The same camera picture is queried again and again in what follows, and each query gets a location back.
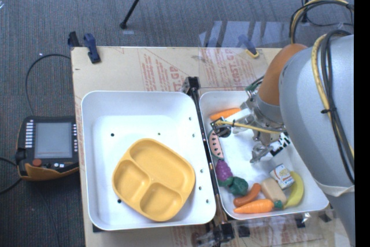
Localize green broccoli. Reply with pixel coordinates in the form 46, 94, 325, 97
228, 176, 250, 197

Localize yellow divided plate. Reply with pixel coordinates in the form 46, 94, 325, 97
111, 138, 197, 223

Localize yellow banana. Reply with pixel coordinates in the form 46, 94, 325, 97
283, 171, 305, 210

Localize black block with thin wires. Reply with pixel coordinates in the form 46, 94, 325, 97
211, 221, 235, 241
181, 76, 202, 95

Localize orange carrot with green top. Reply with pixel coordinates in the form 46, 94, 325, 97
233, 198, 284, 215

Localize small white carton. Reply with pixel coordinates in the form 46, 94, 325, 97
269, 163, 295, 190

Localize beige bread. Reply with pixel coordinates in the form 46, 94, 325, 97
260, 177, 288, 205

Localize small orange carrot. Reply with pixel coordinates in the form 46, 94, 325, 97
209, 107, 242, 121

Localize watermelon slice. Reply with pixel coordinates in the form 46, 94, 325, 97
208, 129, 225, 161

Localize white plastic tray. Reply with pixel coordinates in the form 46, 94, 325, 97
198, 90, 331, 221
80, 90, 217, 231

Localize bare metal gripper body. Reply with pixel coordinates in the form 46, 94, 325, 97
240, 97, 287, 149

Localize brown cardboard board red print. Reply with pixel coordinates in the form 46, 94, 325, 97
71, 46, 355, 247

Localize brown sausage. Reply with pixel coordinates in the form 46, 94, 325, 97
232, 182, 262, 208

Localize purple grapes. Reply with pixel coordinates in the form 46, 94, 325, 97
214, 159, 234, 187

